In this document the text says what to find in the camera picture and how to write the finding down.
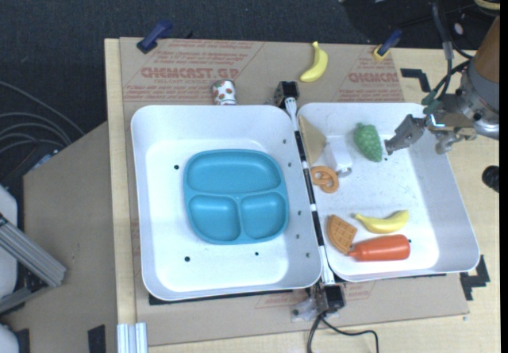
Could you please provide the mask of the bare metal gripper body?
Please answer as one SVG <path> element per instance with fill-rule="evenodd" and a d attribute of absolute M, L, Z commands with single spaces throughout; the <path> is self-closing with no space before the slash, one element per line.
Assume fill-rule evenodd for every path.
<path fill-rule="evenodd" d="M 427 129 L 437 138 L 436 152 L 444 154 L 462 140 L 484 136 L 499 140 L 499 114 L 476 94 L 445 94 L 425 107 Z"/>

